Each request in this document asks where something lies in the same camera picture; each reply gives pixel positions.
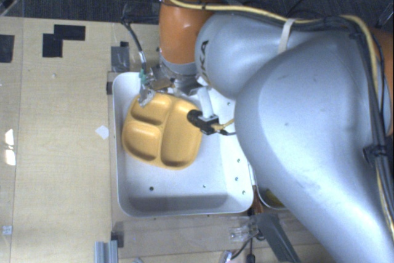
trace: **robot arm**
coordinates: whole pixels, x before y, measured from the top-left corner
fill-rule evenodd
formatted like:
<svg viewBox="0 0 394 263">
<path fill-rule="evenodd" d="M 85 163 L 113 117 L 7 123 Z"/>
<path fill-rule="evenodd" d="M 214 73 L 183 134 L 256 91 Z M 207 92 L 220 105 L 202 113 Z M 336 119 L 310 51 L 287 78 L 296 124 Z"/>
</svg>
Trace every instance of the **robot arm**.
<svg viewBox="0 0 394 263">
<path fill-rule="evenodd" d="M 286 21 L 221 0 L 162 0 L 161 64 L 181 92 L 196 93 L 202 77 L 236 100 L 236 135 L 258 186 L 337 262 L 391 262 L 393 38 L 376 35 L 383 69 L 360 19 L 297 20 L 279 54 Z M 217 118 L 203 119 L 190 121 L 217 131 Z"/>
</svg>

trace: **black square marker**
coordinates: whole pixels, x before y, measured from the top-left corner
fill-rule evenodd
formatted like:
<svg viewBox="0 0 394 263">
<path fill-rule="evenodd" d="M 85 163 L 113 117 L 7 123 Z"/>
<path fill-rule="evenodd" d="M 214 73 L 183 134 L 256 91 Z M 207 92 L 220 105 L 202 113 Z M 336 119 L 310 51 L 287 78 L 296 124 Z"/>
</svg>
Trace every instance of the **black square marker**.
<svg viewBox="0 0 394 263">
<path fill-rule="evenodd" d="M 85 27 L 80 25 L 55 24 L 55 39 L 85 41 Z"/>
<path fill-rule="evenodd" d="M 63 41 L 56 39 L 54 34 L 43 34 L 42 57 L 63 57 Z"/>
<path fill-rule="evenodd" d="M 14 53 L 14 35 L 0 34 L 0 63 L 10 63 Z"/>
</svg>

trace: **table surface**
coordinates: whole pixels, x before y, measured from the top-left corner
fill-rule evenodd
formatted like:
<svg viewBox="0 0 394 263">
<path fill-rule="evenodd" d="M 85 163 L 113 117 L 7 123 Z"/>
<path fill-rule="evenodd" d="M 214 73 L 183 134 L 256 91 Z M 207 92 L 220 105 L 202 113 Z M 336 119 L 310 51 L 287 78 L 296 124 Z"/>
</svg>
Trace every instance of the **table surface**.
<svg viewBox="0 0 394 263">
<path fill-rule="evenodd" d="M 64 40 L 63 58 L 43 58 L 42 35 L 53 33 L 55 24 L 85 26 L 85 41 Z M 158 27 L 134 30 L 154 59 Z M 13 227 L 11 234 L 3 230 L 0 263 L 93 262 L 95 241 L 108 242 L 112 228 L 110 142 L 96 133 L 108 127 L 110 50 L 128 41 L 136 56 L 134 43 L 117 23 L 1 17 L 0 34 L 15 36 L 12 63 L 0 63 L 0 132 L 13 130 L 15 145 L 7 149 L 16 153 L 12 166 L 6 151 L 0 152 L 0 222 Z M 169 231 L 182 238 L 177 229 Z M 303 262 L 332 262 L 323 247 L 297 242 L 298 236 L 305 239 L 295 233 L 291 240 Z M 149 238 L 145 243 L 155 251 L 145 251 L 144 263 L 217 263 L 222 253 L 189 253 L 184 247 L 157 256 L 166 254 L 157 251 L 165 244 Z M 254 246 L 257 262 L 276 262 L 266 243 Z"/>
</svg>

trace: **cable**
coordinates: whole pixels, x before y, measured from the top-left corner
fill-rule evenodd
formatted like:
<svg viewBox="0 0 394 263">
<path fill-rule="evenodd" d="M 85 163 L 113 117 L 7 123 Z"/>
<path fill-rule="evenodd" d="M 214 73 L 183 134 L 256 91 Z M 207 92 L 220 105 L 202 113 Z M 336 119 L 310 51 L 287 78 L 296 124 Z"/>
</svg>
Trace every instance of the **cable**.
<svg viewBox="0 0 394 263">
<path fill-rule="evenodd" d="M 208 10 L 208 11 L 217 11 L 217 12 L 245 12 L 249 14 L 254 14 L 254 15 L 259 15 L 268 19 L 273 20 L 274 22 L 281 22 L 284 23 L 287 21 L 286 17 L 283 17 L 278 14 L 274 14 L 272 12 L 263 10 L 263 9 L 258 9 L 258 8 L 253 8 L 253 7 L 247 7 L 247 6 L 235 6 L 235 5 L 222 5 L 222 4 L 198 4 L 198 3 L 185 3 L 182 0 L 170 0 L 173 4 L 176 6 L 182 7 L 182 8 L 187 8 L 187 9 L 195 9 L 195 10 Z M 369 54 L 370 54 L 370 59 L 372 63 L 372 78 L 374 82 L 374 87 L 375 87 L 375 93 L 377 94 L 377 65 L 376 65 L 376 59 L 374 57 L 374 43 L 373 39 L 371 36 L 371 32 L 369 31 L 368 27 L 366 24 L 360 19 L 359 17 L 353 16 L 353 15 L 341 15 L 340 18 L 344 18 L 347 21 L 353 22 L 354 24 L 358 25 L 360 31 L 362 34 L 365 35 L 366 41 L 368 44 L 368 49 L 369 49 Z M 322 23 L 323 26 L 326 28 L 326 22 L 327 19 L 312 19 L 312 20 L 297 20 L 294 22 L 295 25 L 308 25 L 312 23 Z"/>
<path fill-rule="evenodd" d="M 260 9 L 266 9 L 271 12 L 277 13 L 276 10 L 269 4 L 266 4 L 260 0 L 247 0 L 242 3 L 244 6 L 249 6 L 249 7 L 255 7 L 255 8 L 260 8 Z"/>
<path fill-rule="evenodd" d="M 232 118 L 231 120 L 229 120 L 227 123 L 224 124 L 212 124 L 211 127 L 215 130 L 215 132 L 217 131 L 221 131 L 222 129 L 225 129 L 228 125 L 231 125 L 234 123 L 234 119 Z"/>
<path fill-rule="evenodd" d="M 384 107 L 384 89 L 385 89 L 385 80 L 384 80 L 384 55 L 382 51 L 382 46 L 380 46 L 379 41 L 376 36 L 372 34 L 372 38 L 377 46 L 377 50 L 379 51 L 380 57 L 380 80 L 382 81 L 382 93 L 380 94 L 380 114 L 383 115 L 383 107 Z"/>
<path fill-rule="evenodd" d="M 251 248 L 249 254 L 246 256 L 246 263 L 255 263 L 256 257 L 253 255 L 253 238 L 251 239 Z"/>
<path fill-rule="evenodd" d="M 288 10 L 288 12 L 287 12 L 287 14 L 286 14 L 286 17 L 287 18 L 289 18 L 289 17 L 292 17 L 296 12 L 312 12 L 312 13 L 314 13 L 315 15 L 317 14 L 317 15 L 320 15 L 321 17 L 324 17 L 325 15 L 324 14 L 321 14 L 321 13 L 319 13 L 319 12 L 317 12 L 317 11 L 313 11 L 313 10 L 310 10 L 310 9 L 304 9 L 304 10 L 294 10 L 302 1 L 304 1 L 304 0 L 298 0 L 289 10 Z"/>
<path fill-rule="evenodd" d="M 384 210 L 386 223 L 390 229 L 394 241 L 394 203 L 393 203 L 393 179 L 390 174 L 387 159 L 376 160 L 377 183 L 379 188 L 380 203 Z"/>
<path fill-rule="evenodd" d="M 218 133 L 220 135 L 224 135 L 224 136 L 234 136 L 234 135 L 236 135 L 236 132 L 228 132 L 228 131 L 225 131 L 224 129 L 222 129 Z"/>
<path fill-rule="evenodd" d="M 251 242 L 252 239 L 253 239 L 253 237 L 250 237 L 249 239 L 247 239 L 245 241 L 245 243 L 242 245 L 241 249 L 239 249 L 237 252 L 235 252 L 234 255 L 231 255 L 231 259 L 233 260 L 233 259 L 237 258 L 242 253 L 242 251 L 244 251 L 244 248 L 246 248 L 247 244 L 249 242 Z"/>
<path fill-rule="evenodd" d="M 310 10 L 310 9 L 297 9 L 297 10 L 294 10 L 293 12 L 291 12 L 291 13 L 289 11 L 287 13 L 287 17 L 290 18 L 290 17 L 294 16 L 296 13 L 299 13 L 299 12 L 306 12 L 306 13 L 310 13 L 310 14 L 313 14 L 313 15 L 319 15 L 321 18 L 324 18 L 326 16 L 325 14 L 322 14 L 321 12 Z"/>
<path fill-rule="evenodd" d="M 145 57 L 145 53 L 142 49 L 142 46 L 140 44 L 140 41 L 138 40 L 137 35 L 134 33 L 133 29 L 130 26 L 130 23 L 126 22 L 125 19 L 125 10 L 126 10 L 126 6 L 124 6 L 123 8 L 123 14 L 121 17 L 121 23 L 124 25 L 124 27 L 128 30 L 129 34 L 131 35 L 132 39 L 134 40 L 135 45 L 137 46 L 138 49 L 138 53 L 141 59 L 141 68 L 143 70 L 143 74 L 147 74 L 147 58 Z"/>
</svg>

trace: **white tray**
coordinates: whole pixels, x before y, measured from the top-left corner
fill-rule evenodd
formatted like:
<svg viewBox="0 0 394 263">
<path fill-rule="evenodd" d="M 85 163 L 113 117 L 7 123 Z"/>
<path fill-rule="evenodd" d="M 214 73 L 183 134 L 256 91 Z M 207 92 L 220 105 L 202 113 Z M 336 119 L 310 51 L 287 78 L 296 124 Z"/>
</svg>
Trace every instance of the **white tray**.
<svg viewBox="0 0 394 263">
<path fill-rule="evenodd" d="M 195 161 L 183 170 L 152 166 L 129 156 L 121 143 L 127 110 L 139 93 L 139 74 L 113 82 L 118 201 L 133 217 L 237 213 L 253 201 L 249 164 L 236 136 L 203 135 Z M 233 117 L 234 102 L 209 92 L 220 122 Z M 199 107 L 196 96 L 189 101 Z"/>
</svg>

